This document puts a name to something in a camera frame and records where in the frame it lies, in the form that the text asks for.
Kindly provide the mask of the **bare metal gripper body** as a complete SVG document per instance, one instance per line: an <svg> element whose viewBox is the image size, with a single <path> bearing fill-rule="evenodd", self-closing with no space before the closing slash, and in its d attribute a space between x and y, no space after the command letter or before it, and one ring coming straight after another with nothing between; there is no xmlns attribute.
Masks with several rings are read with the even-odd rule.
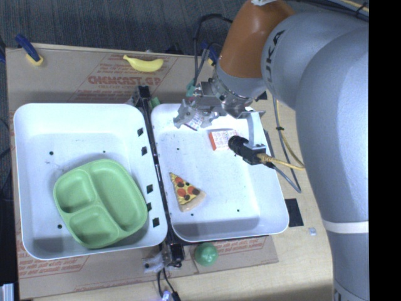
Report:
<svg viewBox="0 0 401 301"><path fill-rule="evenodd" d="M225 84L210 79L197 85L191 106L201 112L214 112L239 118L252 101L251 98L233 93Z"/></svg>

